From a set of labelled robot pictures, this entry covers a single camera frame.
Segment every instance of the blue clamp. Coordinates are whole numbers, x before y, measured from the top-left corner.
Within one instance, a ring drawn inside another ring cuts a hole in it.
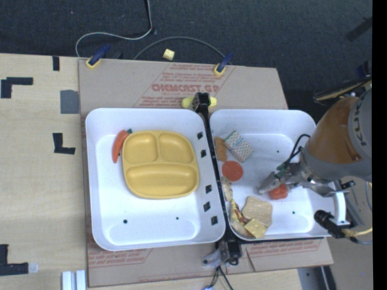
[[[216,76],[220,77],[220,76],[223,75],[223,73],[224,73],[225,70],[226,70],[226,65],[230,62],[232,56],[233,56],[233,53],[228,53],[228,54],[224,57],[224,59],[214,67],[213,73],[214,73]]]
[[[89,69],[94,69],[100,62],[101,58],[104,57],[104,55],[110,50],[111,44],[106,43],[103,44],[97,51],[96,53],[91,56],[87,61],[86,61],[86,66]]]

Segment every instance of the divided yellow plate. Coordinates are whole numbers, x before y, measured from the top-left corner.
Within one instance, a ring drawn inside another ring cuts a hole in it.
[[[123,143],[122,162],[126,185],[141,198],[179,198],[199,185],[194,149],[185,136],[176,132],[130,134]]]

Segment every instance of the carrot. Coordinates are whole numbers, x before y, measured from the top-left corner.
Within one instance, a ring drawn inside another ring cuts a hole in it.
[[[269,191],[268,195],[273,200],[285,199],[288,196],[288,188],[285,184],[281,184],[279,187]]]
[[[113,162],[117,163],[117,160],[120,155],[120,150],[123,146],[123,142],[125,139],[128,137],[129,134],[132,133],[132,130],[121,130],[117,136],[115,137],[114,143],[113,143],[113,150],[112,150],[112,157],[113,157]]]

